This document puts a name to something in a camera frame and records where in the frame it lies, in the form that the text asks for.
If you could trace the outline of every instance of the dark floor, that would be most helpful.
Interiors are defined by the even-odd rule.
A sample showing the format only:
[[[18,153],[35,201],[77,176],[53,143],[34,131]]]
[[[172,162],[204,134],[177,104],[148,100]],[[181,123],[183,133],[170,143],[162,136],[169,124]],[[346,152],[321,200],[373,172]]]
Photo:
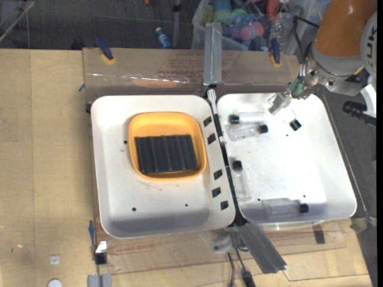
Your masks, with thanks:
[[[29,13],[29,38],[34,49],[67,50],[77,36],[81,36],[86,45],[93,46],[93,34],[103,37],[111,47],[161,48],[155,33],[158,26],[172,38],[174,0],[151,0],[150,6],[144,5],[143,0],[30,1],[35,1]],[[191,23],[199,2],[182,0],[178,48],[188,49],[192,44]],[[349,163],[349,175],[358,201],[354,217],[376,218],[376,172],[373,169],[376,129],[342,112],[346,100],[363,103],[361,96],[348,97],[326,91],[324,94]],[[368,223],[358,236],[373,284],[377,286],[376,227]]]

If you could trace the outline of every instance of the wooden table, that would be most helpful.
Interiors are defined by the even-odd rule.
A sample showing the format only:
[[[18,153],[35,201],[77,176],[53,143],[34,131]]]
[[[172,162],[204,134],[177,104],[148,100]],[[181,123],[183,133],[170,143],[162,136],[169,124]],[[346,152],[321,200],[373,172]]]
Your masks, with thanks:
[[[52,278],[86,286],[99,271],[88,232],[95,204],[82,58],[0,50],[0,286],[46,286]],[[348,221],[339,226],[344,246],[283,255],[286,271],[262,274],[245,260],[256,285],[371,286],[355,233]],[[113,287],[227,286],[230,274],[230,264],[218,262],[116,274]]]

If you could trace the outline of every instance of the black cap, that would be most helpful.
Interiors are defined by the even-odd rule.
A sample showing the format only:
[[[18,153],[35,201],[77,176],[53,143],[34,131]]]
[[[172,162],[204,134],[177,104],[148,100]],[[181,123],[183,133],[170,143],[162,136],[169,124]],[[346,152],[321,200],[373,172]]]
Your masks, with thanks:
[[[243,168],[242,168],[242,162],[240,160],[235,160],[233,162],[233,170],[234,171],[242,171]]]
[[[265,124],[261,124],[261,125],[259,126],[259,133],[261,133],[261,134],[265,134],[265,133],[267,133],[268,131],[269,131],[269,128],[268,128],[267,125],[265,125]]]
[[[300,213],[308,213],[309,212],[309,206],[304,203],[299,205],[299,212]]]
[[[239,123],[239,116],[237,116],[237,115],[230,115],[229,116],[229,123],[230,124],[238,124]]]
[[[292,122],[290,122],[290,127],[294,130],[297,131],[300,129],[302,125],[299,123],[298,120],[294,119]]]

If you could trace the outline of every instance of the white tray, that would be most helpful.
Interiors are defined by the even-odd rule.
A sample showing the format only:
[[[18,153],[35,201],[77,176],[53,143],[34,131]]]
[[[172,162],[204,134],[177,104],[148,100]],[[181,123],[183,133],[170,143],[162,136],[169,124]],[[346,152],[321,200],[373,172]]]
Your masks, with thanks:
[[[252,199],[239,202],[250,222],[280,223],[344,219],[356,210],[356,199],[326,109],[314,95],[290,104],[302,124],[294,131],[277,115],[268,112],[269,93],[227,94],[218,101],[230,164],[241,160]],[[269,131],[255,138],[232,142],[225,129],[228,116],[239,112],[265,111]],[[270,217],[272,199],[306,203],[309,212]]]
[[[130,119],[143,112],[183,112],[200,125],[206,141],[215,133],[208,103],[197,96],[105,96],[91,108],[93,147],[101,223],[117,238],[223,228],[235,208],[218,138],[205,144],[208,165],[194,179],[148,181],[130,161],[127,131]],[[214,179],[213,173],[223,175]],[[220,187],[213,197],[212,190]]]

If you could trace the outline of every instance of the yellow container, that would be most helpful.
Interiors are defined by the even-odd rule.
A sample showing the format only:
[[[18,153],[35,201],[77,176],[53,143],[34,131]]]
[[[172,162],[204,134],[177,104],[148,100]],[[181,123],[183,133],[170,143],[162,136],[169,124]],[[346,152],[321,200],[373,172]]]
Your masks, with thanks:
[[[143,174],[139,170],[135,137],[190,135],[196,153],[198,169],[194,171]],[[147,112],[135,115],[129,123],[128,141],[133,168],[151,181],[179,181],[200,175],[207,165],[205,143],[198,122],[180,112]]]

